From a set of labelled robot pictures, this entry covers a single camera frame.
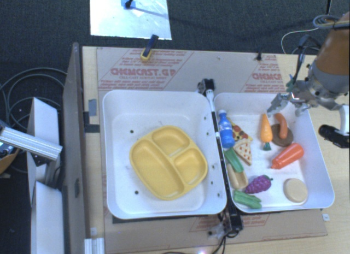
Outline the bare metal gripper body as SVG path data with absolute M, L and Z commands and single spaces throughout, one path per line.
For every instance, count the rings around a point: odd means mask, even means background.
M 291 93 L 291 98 L 305 99 L 311 108 L 322 106 L 328 110 L 336 111 L 341 109 L 341 104 L 336 99 L 342 95 L 342 84 L 339 79 L 330 80 L 290 80 L 287 84 L 287 92 Z

